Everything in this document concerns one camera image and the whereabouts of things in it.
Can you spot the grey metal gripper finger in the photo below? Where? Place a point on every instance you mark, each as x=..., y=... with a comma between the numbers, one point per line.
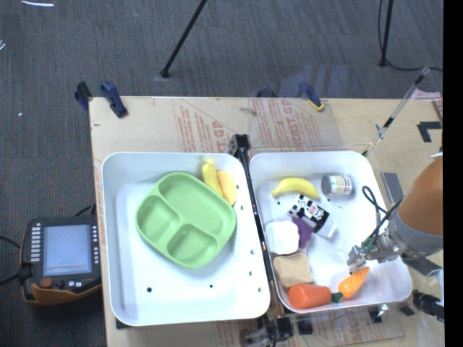
x=353, y=254
x=361, y=263

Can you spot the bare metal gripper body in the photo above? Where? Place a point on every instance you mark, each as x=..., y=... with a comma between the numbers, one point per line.
x=384, y=247

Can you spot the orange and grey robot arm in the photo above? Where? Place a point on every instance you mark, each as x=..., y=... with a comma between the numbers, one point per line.
x=421, y=201

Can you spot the orange carrot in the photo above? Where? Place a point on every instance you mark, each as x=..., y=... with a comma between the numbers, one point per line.
x=353, y=282

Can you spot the white plastic tray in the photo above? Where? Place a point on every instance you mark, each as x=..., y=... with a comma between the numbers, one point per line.
x=351, y=226
x=188, y=295

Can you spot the purple grapes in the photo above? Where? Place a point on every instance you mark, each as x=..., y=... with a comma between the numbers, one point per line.
x=304, y=232

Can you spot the cow print carton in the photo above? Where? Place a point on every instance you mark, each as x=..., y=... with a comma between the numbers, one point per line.
x=312, y=213

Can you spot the orange cylinder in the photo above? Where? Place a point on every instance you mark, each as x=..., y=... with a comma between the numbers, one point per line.
x=309, y=296

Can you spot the tan bread slice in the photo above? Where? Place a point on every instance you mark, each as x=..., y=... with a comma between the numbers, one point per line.
x=292, y=269

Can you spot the small white printed can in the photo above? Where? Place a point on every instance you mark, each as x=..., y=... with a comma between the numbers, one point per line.
x=339, y=185

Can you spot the yellow banana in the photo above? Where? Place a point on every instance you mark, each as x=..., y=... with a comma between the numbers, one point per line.
x=294, y=186
x=210, y=179

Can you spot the yellow orange half-round slice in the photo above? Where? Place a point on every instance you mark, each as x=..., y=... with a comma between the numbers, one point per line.
x=228, y=188

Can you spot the green divided plate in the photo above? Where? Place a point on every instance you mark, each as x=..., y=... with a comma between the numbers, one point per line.
x=182, y=222

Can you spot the brown cardboard board red print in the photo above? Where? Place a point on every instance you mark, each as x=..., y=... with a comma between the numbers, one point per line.
x=152, y=128

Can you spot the black cylinder on white bracket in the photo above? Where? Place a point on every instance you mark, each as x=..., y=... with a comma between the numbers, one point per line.
x=428, y=302

